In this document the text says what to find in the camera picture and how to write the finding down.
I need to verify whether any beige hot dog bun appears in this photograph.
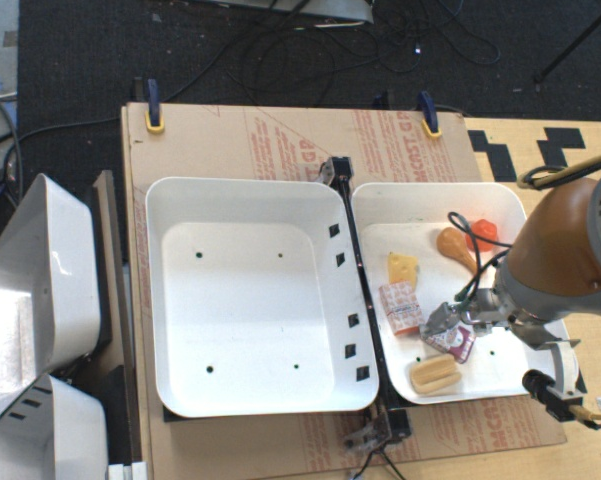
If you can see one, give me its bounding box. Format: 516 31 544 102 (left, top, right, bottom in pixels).
408 353 463 396

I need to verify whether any brown cardboard board red print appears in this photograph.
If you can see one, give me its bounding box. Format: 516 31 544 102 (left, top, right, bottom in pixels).
120 101 569 480

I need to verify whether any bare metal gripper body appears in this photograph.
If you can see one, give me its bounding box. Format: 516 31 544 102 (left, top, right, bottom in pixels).
458 287 517 328

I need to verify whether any black block with thin wires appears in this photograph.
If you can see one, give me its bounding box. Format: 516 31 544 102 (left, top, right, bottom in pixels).
343 406 413 453
318 155 355 185

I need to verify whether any brown chicken drumstick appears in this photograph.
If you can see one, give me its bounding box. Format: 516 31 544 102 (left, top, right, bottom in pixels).
435 225 480 275

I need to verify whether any black cylinder on white bracket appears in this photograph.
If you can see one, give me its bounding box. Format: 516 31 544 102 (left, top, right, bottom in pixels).
521 336 589 423

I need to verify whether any orange and white carton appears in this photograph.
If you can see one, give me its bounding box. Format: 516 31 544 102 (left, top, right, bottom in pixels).
377 280 426 337

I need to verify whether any white plastic tray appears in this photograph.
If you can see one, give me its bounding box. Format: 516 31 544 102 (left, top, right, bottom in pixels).
350 181 582 406
144 176 381 419
0 172 102 423
0 373 110 480

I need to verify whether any yellow cheese wedge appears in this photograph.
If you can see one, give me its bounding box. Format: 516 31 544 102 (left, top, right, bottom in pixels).
386 251 420 290

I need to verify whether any purple and white packet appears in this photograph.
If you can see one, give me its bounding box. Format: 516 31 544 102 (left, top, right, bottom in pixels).
422 324 478 365

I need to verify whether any thin black and white rod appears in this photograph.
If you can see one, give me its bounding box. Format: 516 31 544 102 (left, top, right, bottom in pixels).
337 177 399 411

